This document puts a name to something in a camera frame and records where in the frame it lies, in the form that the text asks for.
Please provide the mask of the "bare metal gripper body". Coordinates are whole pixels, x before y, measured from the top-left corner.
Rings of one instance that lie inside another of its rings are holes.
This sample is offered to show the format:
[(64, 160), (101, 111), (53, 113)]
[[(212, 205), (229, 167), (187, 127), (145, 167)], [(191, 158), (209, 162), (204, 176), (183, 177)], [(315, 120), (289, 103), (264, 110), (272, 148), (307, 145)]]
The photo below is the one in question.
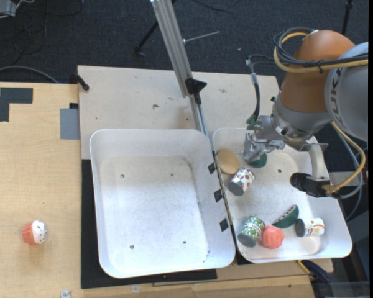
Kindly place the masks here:
[(258, 150), (282, 150), (286, 145), (301, 150), (305, 145), (305, 133), (282, 117), (262, 115), (254, 126), (252, 142)]

